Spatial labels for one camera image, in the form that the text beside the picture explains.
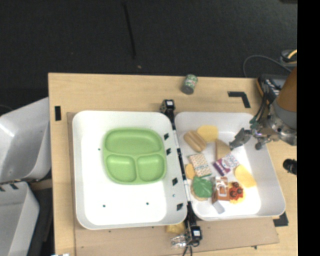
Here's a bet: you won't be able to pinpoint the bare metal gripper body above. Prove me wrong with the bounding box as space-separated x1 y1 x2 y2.
249 116 298 147

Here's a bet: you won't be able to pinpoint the purple and white packet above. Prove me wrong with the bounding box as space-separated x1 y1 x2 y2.
212 153 241 177

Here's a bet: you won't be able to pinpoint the white plastic tray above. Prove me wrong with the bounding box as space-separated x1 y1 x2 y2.
71 109 189 231
173 111 287 222

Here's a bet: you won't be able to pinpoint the yellow oval chip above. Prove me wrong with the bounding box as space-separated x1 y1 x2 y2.
233 164 258 189

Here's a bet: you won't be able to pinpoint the tan hot dog bun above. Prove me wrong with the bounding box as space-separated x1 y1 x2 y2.
183 129 208 153

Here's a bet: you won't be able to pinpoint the white patterned carton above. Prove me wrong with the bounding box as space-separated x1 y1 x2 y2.
187 153 213 178

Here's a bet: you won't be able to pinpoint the yellow pizza slice red toppings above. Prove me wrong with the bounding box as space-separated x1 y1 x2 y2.
227 181 246 205

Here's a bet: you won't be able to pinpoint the orange and white packet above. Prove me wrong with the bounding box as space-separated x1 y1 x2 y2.
210 175 231 205

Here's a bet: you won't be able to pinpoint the small yellow round chip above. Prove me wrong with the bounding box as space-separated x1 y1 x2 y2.
184 163 196 181

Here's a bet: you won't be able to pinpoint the green lettuce leaf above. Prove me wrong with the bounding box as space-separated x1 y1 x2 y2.
191 174 214 199

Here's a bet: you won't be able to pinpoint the small grey packet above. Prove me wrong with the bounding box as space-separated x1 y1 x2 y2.
212 200 226 215

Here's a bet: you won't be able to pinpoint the green can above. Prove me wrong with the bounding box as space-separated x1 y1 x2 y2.
180 73 199 96

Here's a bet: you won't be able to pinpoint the green divided plate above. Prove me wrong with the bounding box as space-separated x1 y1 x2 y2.
101 127 168 186

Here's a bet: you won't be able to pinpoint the yellow crumpled packet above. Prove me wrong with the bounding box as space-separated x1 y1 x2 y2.
165 221 187 236

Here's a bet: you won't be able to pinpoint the clear plastic bottle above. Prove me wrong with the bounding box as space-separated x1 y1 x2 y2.
170 233 191 249

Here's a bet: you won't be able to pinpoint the black block with thin wires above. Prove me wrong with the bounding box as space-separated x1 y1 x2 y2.
188 225 204 242
159 98 177 114

